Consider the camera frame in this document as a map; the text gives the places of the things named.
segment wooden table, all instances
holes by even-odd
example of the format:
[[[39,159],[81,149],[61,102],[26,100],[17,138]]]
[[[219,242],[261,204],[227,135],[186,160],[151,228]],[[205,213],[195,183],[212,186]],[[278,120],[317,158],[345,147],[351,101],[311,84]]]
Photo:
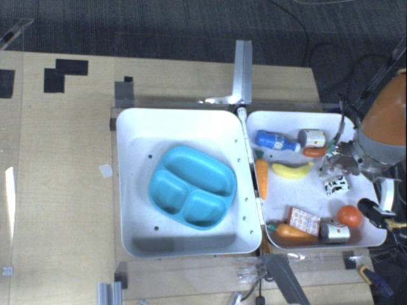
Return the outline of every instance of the wooden table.
[[[5,52],[0,68],[4,69],[7,62],[12,68],[16,58],[21,58],[21,54]],[[111,177],[105,179],[99,170],[101,165],[112,164],[109,120],[114,106],[114,82],[132,76],[137,96],[221,97],[231,92],[233,65],[44,53],[24,53],[23,58],[11,262],[14,271],[11,278],[3,277],[4,288],[0,290],[7,294],[10,283],[13,305],[95,304],[97,284],[111,283],[116,269],[113,181]],[[65,93],[44,93],[44,68],[55,68],[56,58],[88,60],[88,75],[66,76]],[[19,68],[16,71],[22,71],[22,64],[15,64]],[[261,65],[253,67],[253,97],[319,101],[310,69]],[[13,98],[0,100],[1,116],[11,122]],[[371,267],[368,252],[358,254]],[[227,304],[233,286],[222,272],[230,269],[225,261],[231,260],[219,259],[225,267],[214,268],[212,276],[207,276],[206,286],[194,283],[194,276],[208,275],[205,270],[188,271],[190,283],[177,290],[159,283],[172,280],[176,284],[178,275],[174,270],[162,266],[161,271],[144,271],[141,290],[148,287],[148,292],[140,294],[139,299],[146,297],[150,305]],[[134,263],[143,272],[143,260]],[[368,285],[356,270],[335,264],[323,271],[299,269],[296,275],[312,304],[373,303]],[[267,303],[285,304],[274,283],[264,284],[263,289]],[[254,304],[256,295],[255,292],[244,304]],[[139,299],[124,304],[137,304]],[[0,302],[8,304],[7,296]]]

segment blue bottle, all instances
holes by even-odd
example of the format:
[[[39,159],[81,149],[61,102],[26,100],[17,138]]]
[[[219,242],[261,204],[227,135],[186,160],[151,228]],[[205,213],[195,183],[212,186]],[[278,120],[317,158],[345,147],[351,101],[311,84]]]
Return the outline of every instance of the blue bottle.
[[[298,142],[293,142],[283,135],[278,133],[266,132],[259,130],[254,138],[254,143],[260,147],[266,147],[273,150],[292,150],[296,153],[300,151],[301,145]]]

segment can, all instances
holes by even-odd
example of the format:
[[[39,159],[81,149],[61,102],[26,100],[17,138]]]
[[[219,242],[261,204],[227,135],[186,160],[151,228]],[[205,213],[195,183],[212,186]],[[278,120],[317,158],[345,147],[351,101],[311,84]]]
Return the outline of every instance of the can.
[[[349,227],[343,224],[321,224],[321,241],[325,244],[342,244],[350,239]]]
[[[324,147],[326,143],[325,132],[318,129],[301,130],[298,133],[298,142],[301,147]]]

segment yellow banana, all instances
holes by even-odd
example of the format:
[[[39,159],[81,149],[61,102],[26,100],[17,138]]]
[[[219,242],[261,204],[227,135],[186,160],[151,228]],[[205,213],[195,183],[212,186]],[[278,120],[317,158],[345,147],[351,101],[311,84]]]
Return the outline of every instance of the yellow banana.
[[[273,168],[273,171],[278,176],[281,176],[285,179],[296,180],[296,179],[302,179],[303,177],[307,176],[312,164],[313,163],[310,161],[308,164],[306,164],[304,166],[293,168],[293,167],[285,166],[283,164],[274,163],[274,164],[272,164],[272,168]]]

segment blue plate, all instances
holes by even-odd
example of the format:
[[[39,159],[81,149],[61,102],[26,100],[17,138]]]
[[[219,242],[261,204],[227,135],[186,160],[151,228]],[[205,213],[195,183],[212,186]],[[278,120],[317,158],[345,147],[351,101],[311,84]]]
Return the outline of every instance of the blue plate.
[[[148,194],[164,215],[196,229],[210,229],[228,212],[236,188],[236,176],[224,163],[194,148],[177,146],[161,158]]]

